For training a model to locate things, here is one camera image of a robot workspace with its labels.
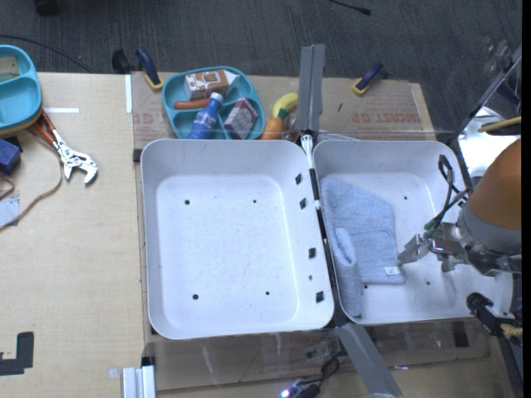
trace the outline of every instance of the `pliers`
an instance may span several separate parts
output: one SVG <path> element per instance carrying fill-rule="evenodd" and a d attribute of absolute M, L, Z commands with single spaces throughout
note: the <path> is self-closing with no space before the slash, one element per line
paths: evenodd
<path fill-rule="evenodd" d="M 98 166 L 90 159 L 89 155 L 72 150 L 66 145 L 59 133 L 57 133 L 56 126 L 44 110 L 32 127 L 59 153 L 66 180 L 70 180 L 74 168 L 79 168 L 86 172 L 85 185 L 95 179 L 98 173 Z"/>

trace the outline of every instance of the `folded blue towel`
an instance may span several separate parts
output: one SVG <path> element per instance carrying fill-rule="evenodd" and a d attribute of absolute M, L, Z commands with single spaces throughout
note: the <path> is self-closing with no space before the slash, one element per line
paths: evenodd
<path fill-rule="evenodd" d="M 349 315 L 358 317 L 364 284 L 405 281 L 397 265 L 392 206 L 335 177 L 323 178 L 320 186 L 341 301 Z"/>

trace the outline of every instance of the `blue plate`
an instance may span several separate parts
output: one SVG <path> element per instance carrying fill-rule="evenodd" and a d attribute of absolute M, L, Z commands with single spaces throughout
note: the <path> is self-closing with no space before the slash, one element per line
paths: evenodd
<path fill-rule="evenodd" d="M 247 100 L 249 100 L 249 103 L 258 114 L 258 118 L 253 124 L 246 139 L 252 140 L 259 138 L 264 132 L 264 127 L 266 126 L 266 117 L 264 116 L 264 108 L 262 107 L 262 103 L 258 98 L 255 88 L 245 74 L 230 66 L 213 66 L 210 68 L 188 70 L 186 72 L 173 75 L 167 79 L 163 87 L 163 105 L 175 135 L 178 138 L 186 138 L 192 129 L 193 120 L 196 118 L 197 112 L 200 110 L 173 108 L 173 103 L 176 100 L 188 100 L 183 87 L 184 77 L 188 74 L 203 72 L 205 70 L 228 70 L 233 74 L 238 74 L 240 76 L 236 86 L 229 92 L 227 96 L 225 96 L 225 99 L 223 100 L 221 108 L 217 114 L 216 132 L 212 134 L 212 138 L 231 139 L 229 133 L 223 128 L 223 123 L 231 112 L 232 106 L 234 106 L 236 101 L 241 97 L 245 97 Z"/>
<path fill-rule="evenodd" d="M 0 137 L 32 125 L 42 106 L 41 83 L 32 59 L 18 47 L 0 45 L 0 58 L 9 56 L 17 61 L 18 76 L 0 81 Z"/>

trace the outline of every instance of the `white tray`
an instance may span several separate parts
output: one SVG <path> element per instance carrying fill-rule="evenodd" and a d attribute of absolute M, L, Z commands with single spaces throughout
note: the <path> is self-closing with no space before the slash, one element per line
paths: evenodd
<path fill-rule="evenodd" d="M 141 167 L 158 333 L 190 339 L 329 322 L 334 301 L 301 148 L 162 139 L 144 149 Z"/>
<path fill-rule="evenodd" d="M 464 190 L 455 154 L 433 141 L 339 141 L 328 140 L 314 150 L 319 181 L 334 176 L 392 205 L 397 250 L 424 231 L 424 225 L 444 206 L 448 183 L 437 168 L 444 154 L 455 172 L 455 185 Z M 455 222 L 455 205 L 445 221 Z M 363 292 L 365 325 L 471 317 L 466 298 L 473 292 L 494 296 L 495 280 L 481 275 L 471 265 L 457 265 L 443 273 L 441 262 L 428 254 L 402 266 L 404 284 L 371 284 Z"/>

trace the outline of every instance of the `table surface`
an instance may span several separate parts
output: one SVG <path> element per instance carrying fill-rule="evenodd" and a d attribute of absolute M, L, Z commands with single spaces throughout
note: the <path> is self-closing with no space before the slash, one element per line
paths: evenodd
<path fill-rule="evenodd" d="M 45 108 L 79 109 L 53 113 L 52 119 L 72 148 L 96 161 L 99 174 L 85 187 L 83 173 L 74 171 L 18 226 L 0 232 L 3 358 L 15 357 L 18 333 L 35 334 L 33 367 L 23 375 L 0 376 L 0 396 L 119 397 L 121 368 L 138 367 L 144 349 L 143 238 L 126 82 L 122 75 L 39 73 L 39 78 Z M 262 89 L 267 81 L 262 79 Z M 22 210 L 53 187 L 60 170 L 57 158 L 29 133 L 18 139 L 22 162 L 13 176 Z M 493 338 L 489 345 L 485 358 L 393 375 L 405 396 L 514 396 L 499 345 Z M 276 381 L 159 395 L 269 398 L 284 386 Z M 342 373 L 326 381 L 320 396 L 367 395 L 359 376 Z"/>

